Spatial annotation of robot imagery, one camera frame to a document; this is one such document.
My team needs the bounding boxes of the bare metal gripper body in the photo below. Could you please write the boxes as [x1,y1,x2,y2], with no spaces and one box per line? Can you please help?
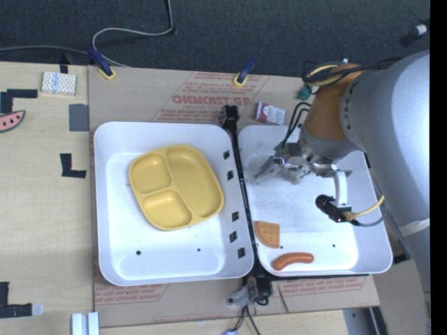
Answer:
[273,142,337,177]

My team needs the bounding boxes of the thin black rod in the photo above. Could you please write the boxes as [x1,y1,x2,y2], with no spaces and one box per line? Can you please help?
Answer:
[225,126,261,278]

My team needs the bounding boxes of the white plastic tray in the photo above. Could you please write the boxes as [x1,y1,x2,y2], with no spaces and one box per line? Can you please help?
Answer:
[93,121,255,288]
[237,124,394,278]

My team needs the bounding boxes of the red and white carton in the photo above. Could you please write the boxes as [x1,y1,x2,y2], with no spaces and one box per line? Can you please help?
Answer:
[254,101,287,126]

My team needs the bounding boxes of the brown biscuit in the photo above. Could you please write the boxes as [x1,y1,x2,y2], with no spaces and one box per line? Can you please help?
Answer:
[253,220,281,250]

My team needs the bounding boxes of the orange sausage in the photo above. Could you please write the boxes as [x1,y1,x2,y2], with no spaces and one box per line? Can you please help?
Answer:
[272,252,315,271]

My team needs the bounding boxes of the yellow divided plate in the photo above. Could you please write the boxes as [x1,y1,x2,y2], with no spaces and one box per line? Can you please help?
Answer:
[128,144,225,232]

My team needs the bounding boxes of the brown cardboard board red print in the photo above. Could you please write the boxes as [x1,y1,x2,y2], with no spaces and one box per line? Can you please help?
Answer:
[87,64,381,328]

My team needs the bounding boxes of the pink watermelon slice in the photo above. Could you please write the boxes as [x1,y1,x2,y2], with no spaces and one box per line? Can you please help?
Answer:
[0,109,27,133]

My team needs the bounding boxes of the black cylinder on white bracket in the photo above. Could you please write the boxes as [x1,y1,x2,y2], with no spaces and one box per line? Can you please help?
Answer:
[315,169,353,223]

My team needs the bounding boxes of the black block with thin wires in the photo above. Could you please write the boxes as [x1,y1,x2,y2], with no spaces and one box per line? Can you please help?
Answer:
[217,105,240,129]
[243,275,274,306]

